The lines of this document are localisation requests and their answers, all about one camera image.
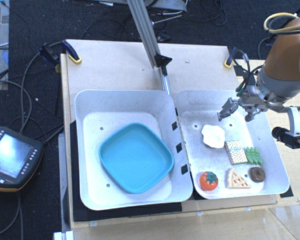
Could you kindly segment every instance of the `toy pizza slice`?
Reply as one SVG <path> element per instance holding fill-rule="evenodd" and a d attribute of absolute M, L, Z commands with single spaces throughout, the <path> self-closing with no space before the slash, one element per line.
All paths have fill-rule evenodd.
<path fill-rule="evenodd" d="M 250 188 L 248 182 L 242 176 L 238 175 L 237 171 L 234 168 L 229 170 L 226 185 L 228 189 L 249 189 Z"/>

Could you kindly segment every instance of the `blue tray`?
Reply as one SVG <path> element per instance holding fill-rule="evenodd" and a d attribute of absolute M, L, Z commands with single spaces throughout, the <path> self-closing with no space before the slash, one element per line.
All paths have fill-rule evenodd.
<path fill-rule="evenodd" d="M 130 123 L 107 138 L 99 158 L 117 184 L 132 194 L 149 190 L 174 166 L 166 144 L 141 123 Z"/>

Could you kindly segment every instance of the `black floor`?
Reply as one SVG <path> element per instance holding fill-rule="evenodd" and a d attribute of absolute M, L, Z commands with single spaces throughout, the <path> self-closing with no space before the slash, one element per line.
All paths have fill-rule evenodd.
<path fill-rule="evenodd" d="M 113 7 L 95 1 L 10 0 L 9 80 L 21 84 L 27 66 L 44 43 L 64 39 L 140 42 L 126 5 Z M 270 44 L 259 43 L 271 35 L 264 20 L 275 13 L 295 13 L 300 0 L 189 0 L 181 18 L 155 25 L 155 33 L 167 42 L 237 47 L 250 59 L 265 59 Z M 153 21 L 167 15 L 148 9 Z M 53 47 L 58 55 L 59 45 Z M 23 134 L 45 142 L 63 123 L 60 74 L 52 64 L 36 60 L 28 69 L 24 88 L 32 97 L 32 114 Z M 0 91 L 0 126 L 21 128 L 20 89 L 12 84 Z M 24 112 L 29 102 L 24 98 Z M 51 240 L 61 231 L 58 135 L 45 146 L 43 161 L 20 192 L 23 234 L 27 240 Z M 18 205 L 15 193 L 0 193 L 0 231 L 13 220 Z M 21 238 L 21 220 L 0 235 L 0 240 Z"/>

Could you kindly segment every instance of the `toy tomato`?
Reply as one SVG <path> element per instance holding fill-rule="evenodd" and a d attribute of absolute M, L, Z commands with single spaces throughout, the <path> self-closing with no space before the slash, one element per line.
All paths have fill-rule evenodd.
<path fill-rule="evenodd" d="M 219 184 L 217 175 L 212 171 L 205 171 L 200 176 L 200 186 L 205 191 L 214 190 Z"/>

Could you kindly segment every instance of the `screen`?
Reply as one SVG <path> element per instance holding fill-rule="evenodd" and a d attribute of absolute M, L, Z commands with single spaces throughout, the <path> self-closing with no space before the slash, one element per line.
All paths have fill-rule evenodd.
<path fill-rule="evenodd" d="M 32 147 L 5 134 L 0 140 L 0 172 L 16 178 Z"/>

